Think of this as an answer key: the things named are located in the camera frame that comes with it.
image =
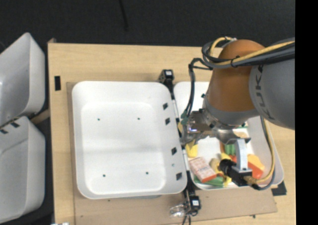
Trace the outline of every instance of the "white plastic tray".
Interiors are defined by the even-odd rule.
[[[199,110],[202,108],[203,104],[203,97],[202,94],[205,94],[208,89],[209,83],[208,82],[195,82],[195,97],[194,97],[194,103],[192,111]],[[176,99],[177,109],[179,114],[183,112],[185,107],[187,106],[188,100],[189,100],[189,94],[190,94],[191,86],[190,82],[179,82],[174,87],[174,95]],[[252,153],[257,155],[261,162],[265,165],[264,175],[266,175],[270,169],[271,166],[271,154],[268,147],[268,144],[266,142],[260,117],[254,117],[250,118],[247,121],[248,128],[247,129],[238,129],[238,131],[242,131],[247,133],[249,137],[251,137],[250,142],[247,144],[247,151],[248,153]],[[276,151],[276,147],[274,144],[274,150],[275,150],[275,180],[273,182],[273,185],[277,185],[282,182],[284,179],[284,171],[280,162],[280,158],[278,156],[278,153]],[[210,162],[212,158],[219,158],[220,159],[220,141],[216,138],[210,138],[207,137],[205,139],[202,139],[198,142],[198,156],[202,156],[205,158],[207,162]],[[202,184],[202,183],[195,183],[196,186],[203,190],[215,190],[215,189],[221,189],[221,187],[216,187],[208,184]],[[234,183],[229,184],[224,189],[231,189],[231,188],[237,188]]]
[[[44,199],[45,138],[21,117],[0,132],[0,223],[39,208]]]
[[[39,112],[44,101],[44,53],[25,33],[0,54],[0,126]]]
[[[87,198],[181,192],[187,183],[168,89],[84,81],[72,91],[77,185]]]

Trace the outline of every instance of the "plywood surface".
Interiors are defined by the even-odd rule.
[[[123,46],[90,44],[48,44],[50,112],[52,127],[54,207],[57,223],[74,224],[167,224],[165,215],[180,196],[165,196],[155,200],[88,201],[73,185],[71,141],[68,115],[67,83],[84,80],[154,81],[162,69],[173,69],[175,82],[189,81],[187,65],[200,57],[201,48],[165,46]],[[196,71],[197,81],[208,81],[210,72]],[[55,90],[55,76],[61,79],[61,90]],[[203,208],[193,219],[217,220],[194,222],[212,224],[294,224],[295,211],[295,133],[272,126],[272,133],[285,170],[287,196],[273,198],[270,192],[241,189],[225,194],[200,192]],[[278,212],[273,208],[277,203]],[[256,216],[223,219],[248,213],[269,213]]]

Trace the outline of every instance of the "wooden table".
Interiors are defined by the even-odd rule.
[[[76,197],[74,196],[72,178],[67,83],[83,80],[155,81],[162,69],[173,69],[175,83],[189,81],[187,65],[192,58],[200,56],[201,48],[198,47],[48,44],[54,216],[56,223],[69,222],[71,225],[74,225],[79,215],[75,210]],[[209,81],[210,74],[209,71],[197,70],[196,79],[197,81]],[[260,212],[263,214],[256,215],[255,219],[250,216],[219,219],[232,217],[239,213],[232,212],[231,215],[231,212],[228,212],[228,216],[222,215],[216,217],[218,220],[193,222],[194,224],[296,224],[295,132],[275,125],[271,125],[270,128],[284,168],[284,182],[288,191],[286,196],[273,198],[278,212],[273,213],[266,210],[266,201],[270,201],[270,199],[259,199],[257,201],[261,203],[265,201],[264,211]],[[264,194],[264,198],[269,198],[268,196],[268,193]],[[244,194],[237,197],[237,201],[240,205],[244,203],[253,208],[253,202],[247,196],[244,196]],[[218,208],[223,205],[220,200],[215,203],[219,205]],[[227,208],[229,207],[224,206],[221,210],[226,210]],[[92,225],[97,224],[94,222],[95,217],[99,219],[103,214],[94,211],[89,212],[88,215],[90,217],[88,221]],[[115,220],[116,217],[111,217],[109,221]],[[171,224],[178,223],[179,221],[171,220]]]

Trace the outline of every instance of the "cable tie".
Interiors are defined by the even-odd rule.
[[[236,56],[235,58],[231,59],[231,66],[232,66],[233,68],[237,68],[237,66],[233,65],[233,60],[236,59],[236,58],[239,58],[239,56]]]

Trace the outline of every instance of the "black floor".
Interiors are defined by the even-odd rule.
[[[119,0],[0,0],[0,52],[24,32],[45,53],[52,37],[65,43],[202,46],[227,35],[268,46],[295,36],[295,1],[122,0],[126,30]],[[49,138],[49,123],[40,128]],[[47,168],[44,207],[6,225],[50,224],[50,163]]]

